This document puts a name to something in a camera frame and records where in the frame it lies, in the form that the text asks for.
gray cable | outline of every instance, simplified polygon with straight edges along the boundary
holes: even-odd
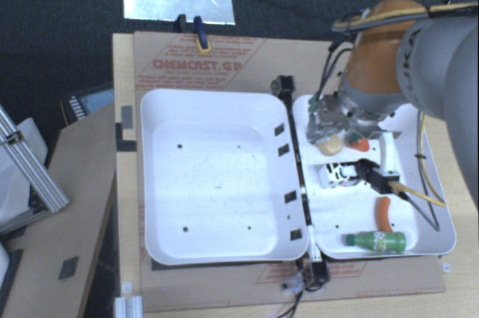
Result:
[[[421,178],[422,189],[424,190],[424,194],[428,195],[427,184],[426,184],[426,180],[424,179],[424,172],[422,170],[421,162],[419,161],[420,159],[422,159],[419,156],[421,152],[421,142],[420,142],[421,115],[422,113],[418,111],[418,121],[416,124],[416,156],[418,158],[418,170],[419,170],[419,177]],[[429,224],[433,227],[435,231],[441,231],[441,227],[439,226],[439,223],[437,221],[436,214],[434,213],[433,205],[430,202],[428,202],[427,204],[429,205],[429,210],[431,211],[431,216],[433,217],[434,222],[431,221],[431,219],[426,215],[426,213],[413,200],[411,200],[411,198],[409,198],[409,202],[424,217],[424,219],[427,222],[429,222]]]
[[[378,27],[380,25],[394,24],[396,22],[406,22],[406,21],[409,21],[409,20],[426,19],[427,17],[429,17],[428,12],[414,13],[414,14],[411,14],[411,15],[389,17],[387,19],[377,20],[375,22],[368,22],[366,24],[348,25],[346,28],[336,28],[336,27],[332,26],[332,31],[333,32],[340,32],[340,33],[344,33],[344,34],[350,34],[351,32],[360,32],[360,31],[364,31],[365,29]]]

metal bracket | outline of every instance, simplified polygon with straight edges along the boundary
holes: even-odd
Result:
[[[16,125],[0,106],[0,145],[5,148],[16,166],[30,182],[35,193],[40,197],[50,212],[57,212],[65,207],[69,200],[49,176],[46,168],[33,154]]]
[[[115,318],[143,318],[142,297],[115,298]]]
[[[0,146],[5,144],[14,144],[23,139],[23,134],[19,130],[16,130],[12,134],[8,135],[4,138],[2,142],[0,142]]]
[[[316,239],[314,238],[314,227],[313,225],[308,226],[308,253],[311,262],[323,262],[321,257],[321,251],[317,247]]]
[[[311,264],[303,267],[293,277],[280,282],[282,293],[298,294],[314,282]]]

wooden board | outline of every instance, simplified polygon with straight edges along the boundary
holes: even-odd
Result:
[[[70,204],[7,243],[24,252],[3,317],[83,317],[114,194],[113,121],[110,105],[61,131],[49,173]],[[74,275],[60,280],[74,257]]]
[[[291,55],[291,50],[287,53],[289,58],[278,51],[281,48],[281,40],[274,40],[268,46],[265,44],[264,53],[257,53],[255,58],[273,61],[279,61],[279,66],[283,71],[280,73],[290,74],[288,68],[291,64],[296,64],[297,61]],[[135,108],[134,95],[134,78],[132,77],[132,61],[134,60],[133,51],[133,36],[132,35],[115,35],[114,37],[114,53],[117,57],[115,59],[115,87],[117,91],[117,100],[123,101],[121,104],[117,103],[117,117],[120,114],[121,106],[127,105]],[[299,87],[304,81],[315,82],[316,79],[311,78],[311,74],[304,67],[301,69],[305,75],[296,80],[296,85]],[[242,73],[238,75],[238,79],[242,79]],[[238,82],[238,85],[244,85],[246,81]],[[249,91],[264,91],[259,85],[259,82],[254,82],[254,88],[247,88]],[[228,90],[238,91],[231,83],[228,85]],[[129,131],[131,138],[135,138],[135,128]],[[440,267],[441,263],[449,263],[452,272],[444,274],[446,293],[426,294],[420,296],[395,296],[382,298],[360,298],[349,299],[341,301],[321,301],[321,302],[306,302],[300,305],[296,317],[317,317],[320,314],[328,317],[393,317],[400,314],[402,317],[416,317],[420,314],[422,317],[449,317],[459,313],[465,317],[473,317],[479,314],[479,303],[475,298],[475,293],[478,290],[479,279],[479,265],[477,258],[479,254],[478,247],[478,212],[471,201],[469,193],[460,176],[457,165],[454,160],[454,155],[451,146],[448,143],[448,138],[443,123],[435,120],[427,122],[427,134],[434,152],[434,159],[438,167],[439,175],[442,180],[443,187],[447,193],[451,215],[457,230],[457,246],[451,254],[443,257],[440,261],[434,262]],[[128,222],[122,221],[120,224],[124,226],[123,231],[120,230],[120,258],[121,263],[125,266],[120,268],[120,276],[122,281],[133,282],[133,295],[138,295],[139,283],[141,276],[137,270],[139,267],[139,253],[138,253],[138,214],[136,221],[134,220],[135,212],[138,208],[138,193],[135,189],[132,177],[136,177],[136,167],[132,163],[132,153],[121,153],[118,155],[118,170],[125,170],[126,173],[121,174],[124,179],[125,186],[119,177],[118,191],[119,191],[119,213],[123,210],[124,218],[131,218]],[[410,287],[411,293],[414,293],[414,281]],[[144,316],[147,318],[163,318],[163,317],[273,317],[284,311],[289,305],[258,305],[241,308],[207,308],[200,310],[186,310],[186,311],[168,311],[162,313],[147,313]]]

white object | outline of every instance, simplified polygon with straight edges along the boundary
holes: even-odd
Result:
[[[133,282],[122,282],[121,293],[122,294],[133,293]]]
[[[449,262],[441,263],[441,268],[443,273],[452,272],[451,264]]]
[[[318,175],[324,189],[354,186],[359,182],[354,165],[347,165],[343,162],[330,162],[322,165]]]
[[[143,298],[115,298],[115,318],[143,318]]]
[[[346,246],[344,237],[349,233],[360,233],[377,230],[376,205],[381,195],[369,185],[360,182],[357,186],[324,189],[320,185],[319,169],[329,162],[354,162],[361,158],[382,162],[381,144],[386,141],[369,140],[370,150],[359,152],[345,147],[339,154],[324,156],[306,140],[308,125],[308,100],[311,96],[302,96],[293,104],[293,115],[296,122],[299,150],[305,175],[305,185],[314,224],[314,233],[321,251],[337,259],[356,259],[370,257],[395,257],[427,254],[446,254],[456,243],[456,234],[448,208],[434,207],[441,227],[436,232],[407,202],[391,196],[389,221],[394,224],[393,231],[402,231],[406,235],[406,250],[403,254],[378,254],[359,246]],[[411,105],[399,107],[394,118],[388,117],[380,126],[391,131],[401,131],[401,135],[392,144],[395,145],[394,159],[387,156],[385,164],[394,163],[395,171],[400,174],[400,181],[409,188],[422,191],[418,174],[416,150],[417,110]],[[424,138],[425,165],[433,185],[444,199],[441,183],[436,172],[433,157],[427,139]],[[426,201],[411,196],[426,212],[430,213]]]
[[[293,260],[305,253],[301,190],[280,100],[154,90],[141,101],[141,128],[145,241],[154,260]]]
[[[32,118],[17,127],[25,137],[34,155],[44,162],[47,148]],[[0,224],[28,211],[30,182],[23,175],[12,158],[0,146]]]
[[[381,162],[379,164],[382,172],[393,172],[396,168],[395,143],[392,132],[382,133],[378,138]]]

